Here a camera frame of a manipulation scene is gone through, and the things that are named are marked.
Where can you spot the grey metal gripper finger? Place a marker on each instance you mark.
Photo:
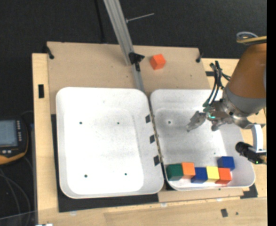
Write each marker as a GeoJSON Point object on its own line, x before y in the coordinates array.
{"type": "Point", "coordinates": [196, 121]}
{"type": "Point", "coordinates": [217, 125]}

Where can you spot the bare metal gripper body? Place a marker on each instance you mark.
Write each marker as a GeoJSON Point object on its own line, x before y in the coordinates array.
{"type": "Point", "coordinates": [229, 116]}

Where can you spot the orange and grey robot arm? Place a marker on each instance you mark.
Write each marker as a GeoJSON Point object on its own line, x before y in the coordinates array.
{"type": "Point", "coordinates": [248, 74]}

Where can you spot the white plastic tray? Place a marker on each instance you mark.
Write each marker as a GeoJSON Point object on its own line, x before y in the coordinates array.
{"type": "Point", "coordinates": [104, 145]}
{"type": "Point", "coordinates": [194, 147]}

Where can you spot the blue cube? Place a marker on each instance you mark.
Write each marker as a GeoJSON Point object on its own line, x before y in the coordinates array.
{"type": "Point", "coordinates": [200, 174]}
{"type": "Point", "coordinates": [226, 162]}

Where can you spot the yellow cube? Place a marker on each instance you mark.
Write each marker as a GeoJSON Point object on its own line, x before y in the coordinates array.
{"type": "Point", "coordinates": [213, 172]}

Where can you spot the orange cube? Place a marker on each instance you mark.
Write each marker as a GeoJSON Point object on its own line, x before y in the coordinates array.
{"type": "Point", "coordinates": [157, 61]}
{"type": "Point", "coordinates": [188, 169]}
{"type": "Point", "coordinates": [224, 175]}

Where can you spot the green cube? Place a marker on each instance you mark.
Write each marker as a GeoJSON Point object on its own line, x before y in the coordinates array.
{"type": "Point", "coordinates": [174, 171]}

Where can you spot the brown cardboard board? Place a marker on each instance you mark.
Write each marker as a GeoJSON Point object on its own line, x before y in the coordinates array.
{"type": "Point", "coordinates": [86, 65]}

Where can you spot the black cylinder on white bracket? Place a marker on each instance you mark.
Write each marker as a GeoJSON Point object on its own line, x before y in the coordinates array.
{"type": "Point", "coordinates": [247, 149]}

